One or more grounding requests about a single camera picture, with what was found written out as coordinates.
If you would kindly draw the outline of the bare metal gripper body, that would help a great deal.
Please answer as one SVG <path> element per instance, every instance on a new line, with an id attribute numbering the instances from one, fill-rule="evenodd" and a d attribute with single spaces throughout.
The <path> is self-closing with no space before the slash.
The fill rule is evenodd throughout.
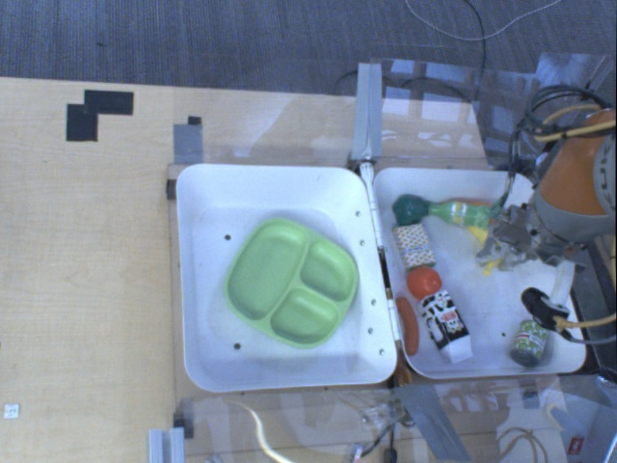
<path id="1" fill-rule="evenodd" d="M 549 254 L 543 247 L 541 223 L 533 204 L 510 205 L 499 213 L 489 227 L 488 237 L 501 244 L 506 250 L 526 253 L 526 261 L 547 262 Z"/>

